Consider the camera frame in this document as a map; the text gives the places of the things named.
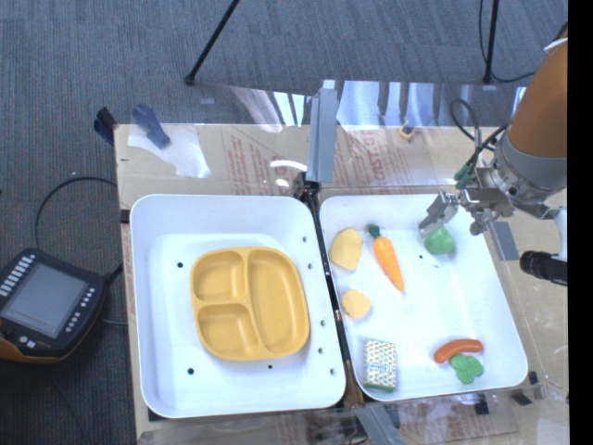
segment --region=patterned sponge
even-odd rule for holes
[[[366,388],[379,388],[387,391],[396,388],[396,345],[376,339],[365,339],[362,384]]]

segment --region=toy sausage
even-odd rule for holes
[[[436,350],[433,358],[436,362],[442,363],[461,352],[481,352],[483,349],[484,345],[479,339],[453,339]]]

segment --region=device screen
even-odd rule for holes
[[[56,339],[87,283],[38,263],[0,316]]]

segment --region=toy carrot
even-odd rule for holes
[[[379,265],[381,265],[389,279],[397,287],[397,290],[403,292],[404,281],[401,277],[401,271],[399,270],[399,263],[397,262],[393,244],[391,244],[391,241],[387,237],[381,235],[379,226],[370,224],[367,229],[369,234],[374,238],[372,250],[379,261]]]

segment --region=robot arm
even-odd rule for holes
[[[546,254],[554,264],[561,262],[563,271],[549,280],[566,285],[566,209],[553,209],[545,203],[567,186],[567,90],[568,39],[554,46],[534,74],[489,165],[476,166],[482,149],[477,146],[471,161],[456,175],[460,192],[456,196],[442,192],[428,208],[428,216],[419,224],[422,237],[442,227],[459,206],[472,214],[473,235],[483,233],[500,216],[512,216],[515,210],[540,220],[555,220],[561,233],[561,254],[530,252],[526,257],[531,262],[522,260],[522,268],[526,271],[529,265],[536,265],[534,257],[541,260],[542,255],[535,254]],[[563,280],[556,281],[558,276],[564,276]]]

